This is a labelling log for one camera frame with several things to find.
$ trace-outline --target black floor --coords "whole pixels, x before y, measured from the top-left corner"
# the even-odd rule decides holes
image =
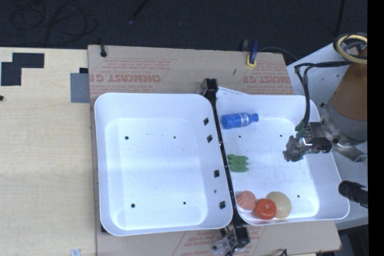
[[[248,39],[296,58],[333,41],[341,7],[341,0],[0,1],[0,46],[85,49],[102,38],[107,45],[238,50]],[[356,31],[367,33],[367,0],[345,0],[338,33]]]

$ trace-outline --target plastic bottle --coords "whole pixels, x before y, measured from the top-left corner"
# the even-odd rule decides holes
[[[231,115],[223,115],[221,117],[221,124],[224,129],[244,127],[257,121],[259,121],[259,115],[257,113],[249,114],[246,112],[240,112]]]

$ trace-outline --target wooden table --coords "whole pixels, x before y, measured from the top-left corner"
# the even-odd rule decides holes
[[[0,62],[13,53],[44,53],[44,68],[23,68],[21,86],[0,86],[0,254],[113,255],[97,245],[90,106],[70,94],[70,74],[88,67],[88,51],[0,48]],[[304,238],[291,243],[291,254],[341,247],[333,221],[291,226],[266,227],[254,255],[276,250],[275,236]],[[148,245],[167,236],[156,238]],[[147,255],[141,243],[124,255]]]

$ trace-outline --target metal bracket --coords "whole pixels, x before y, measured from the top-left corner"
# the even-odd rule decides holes
[[[221,239],[211,243],[211,252],[216,255],[226,256],[231,253],[237,245],[235,231],[225,234]]]
[[[320,123],[310,122],[302,137],[290,136],[283,155],[286,161],[299,161],[307,153],[323,153],[332,149],[332,143],[324,136]]]
[[[80,249],[72,249],[71,256],[82,256],[82,252]]]
[[[218,91],[217,79],[206,78],[201,84],[199,92],[201,95],[203,95],[205,98],[207,98],[210,101],[213,112],[214,112],[214,118],[215,118],[216,130],[217,130],[217,135],[218,135],[218,140],[219,140],[219,145],[221,150],[221,156],[224,162],[224,168],[226,171],[230,198],[232,201],[232,208],[233,208],[232,222],[233,222],[233,227],[234,227],[235,236],[236,236],[236,246],[239,248],[242,248],[250,242],[250,239],[248,235],[248,230],[246,227],[244,227],[243,221],[237,211],[236,197],[235,197],[235,193],[233,192],[233,185],[232,185],[232,180],[230,178],[230,170],[229,170],[227,155],[224,149],[224,142],[223,142],[223,137],[221,135],[220,122],[217,115],[217,109],[216,109],[217,91]]]

